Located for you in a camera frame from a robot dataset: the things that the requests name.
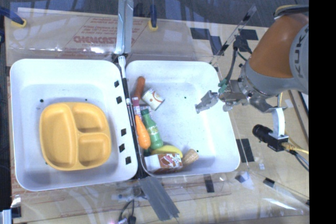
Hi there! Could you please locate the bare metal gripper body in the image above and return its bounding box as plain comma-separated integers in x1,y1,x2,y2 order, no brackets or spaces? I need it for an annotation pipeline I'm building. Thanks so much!
219,78,254,112

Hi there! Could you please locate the white plastic tray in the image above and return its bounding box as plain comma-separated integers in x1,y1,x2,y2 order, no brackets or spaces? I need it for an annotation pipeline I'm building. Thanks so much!
9,58,139,191
125,60,241,178

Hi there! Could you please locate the white small can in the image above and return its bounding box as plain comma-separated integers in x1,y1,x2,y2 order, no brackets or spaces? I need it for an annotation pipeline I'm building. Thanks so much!
141,88,166,111

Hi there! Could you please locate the tan bread roll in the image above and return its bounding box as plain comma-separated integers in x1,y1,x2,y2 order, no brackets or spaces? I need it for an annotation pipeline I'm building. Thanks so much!
182,148,200,166

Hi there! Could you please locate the yellow banana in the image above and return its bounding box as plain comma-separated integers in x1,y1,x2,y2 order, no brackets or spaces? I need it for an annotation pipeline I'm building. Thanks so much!
151,144,184,159

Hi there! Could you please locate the green bottle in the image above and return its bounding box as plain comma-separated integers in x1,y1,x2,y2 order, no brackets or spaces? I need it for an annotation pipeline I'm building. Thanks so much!
140,109,164,151

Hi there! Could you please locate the orange carrot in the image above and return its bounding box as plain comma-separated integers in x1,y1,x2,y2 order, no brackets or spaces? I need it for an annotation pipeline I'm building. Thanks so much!
134,114,152,157

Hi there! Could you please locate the orange-red sausage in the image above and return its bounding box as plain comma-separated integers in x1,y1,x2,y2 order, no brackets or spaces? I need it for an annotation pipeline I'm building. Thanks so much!
133,76,146,100

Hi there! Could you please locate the pink and white packet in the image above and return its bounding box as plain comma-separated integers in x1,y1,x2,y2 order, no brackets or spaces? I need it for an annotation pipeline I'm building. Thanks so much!
131,97,143,116

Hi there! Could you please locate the red and white carton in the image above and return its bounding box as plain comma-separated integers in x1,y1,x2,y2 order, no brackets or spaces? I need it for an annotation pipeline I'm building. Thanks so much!
144,153,184,174

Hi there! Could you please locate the thin black and white rod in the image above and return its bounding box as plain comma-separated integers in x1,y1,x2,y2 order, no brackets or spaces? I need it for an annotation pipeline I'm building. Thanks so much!
118,55,144,179

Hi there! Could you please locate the brown cardboard board, red print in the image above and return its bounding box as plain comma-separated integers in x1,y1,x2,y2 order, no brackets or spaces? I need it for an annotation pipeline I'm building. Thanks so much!
4,7,310,224

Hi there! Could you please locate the yellow divided plate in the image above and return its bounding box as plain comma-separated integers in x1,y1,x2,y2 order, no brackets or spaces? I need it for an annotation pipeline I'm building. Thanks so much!
39,102,112,172

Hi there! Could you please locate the black cylinder on white bracket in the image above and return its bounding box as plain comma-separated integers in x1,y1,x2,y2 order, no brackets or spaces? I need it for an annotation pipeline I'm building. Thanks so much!
252,106,290,153

